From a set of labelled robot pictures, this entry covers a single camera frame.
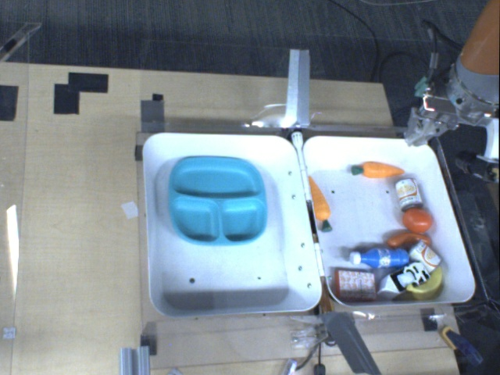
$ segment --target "tomato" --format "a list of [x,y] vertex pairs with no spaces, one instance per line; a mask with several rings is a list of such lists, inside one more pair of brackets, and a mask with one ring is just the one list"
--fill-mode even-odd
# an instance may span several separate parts
[[422,234],[432,226],[434,220],[432,215],[424,209],[408,209],[403,214],[403,225],[408,230]]

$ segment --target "black floor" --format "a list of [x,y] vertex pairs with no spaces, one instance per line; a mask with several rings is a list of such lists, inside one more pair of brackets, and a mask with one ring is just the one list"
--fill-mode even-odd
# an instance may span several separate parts
[[[30,41],[34,63],[279,77],[287,75],[288,49],[307,48],[313,78],[383,83],[395,124],[405,126],[410,107],[419,103],[413,86],[430,58],[422,21],[432,21],[462,45],[487,1],[376,6],[360,0],[0,0],[0,44],[24,22],[39,22]],[[442,41],[438,50],[445,70],[458,51]],[[11,61],[25,60],[26,53],[20,49]],[[459,201],[473,219],[467,224],[472,249],[489,257],[480,268],[487,278],[483,289],[498,301],[498,217],[491,218],[484,185],[453,165],[464,148],[480,152],[484,132],[461,127],[441,140]],[[481,221],[488,225],[479,227]],[[482,349],[488,364],[464,366],[464,373],[500,367],[498,355],[491,354],[492,346],[500,346],[500,315],[484,301],[479,290],[476,314],[463,316],[461,328],[480,346],[487,340]]]

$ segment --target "water bottle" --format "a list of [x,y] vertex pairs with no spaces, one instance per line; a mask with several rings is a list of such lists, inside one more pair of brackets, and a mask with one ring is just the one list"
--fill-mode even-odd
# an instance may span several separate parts
[[405,266],[409,262],[408,252],[402,248],[372,248],[368,252],[351,252],[349,261],[352,264],[367,264],[372,268],[389,268]]

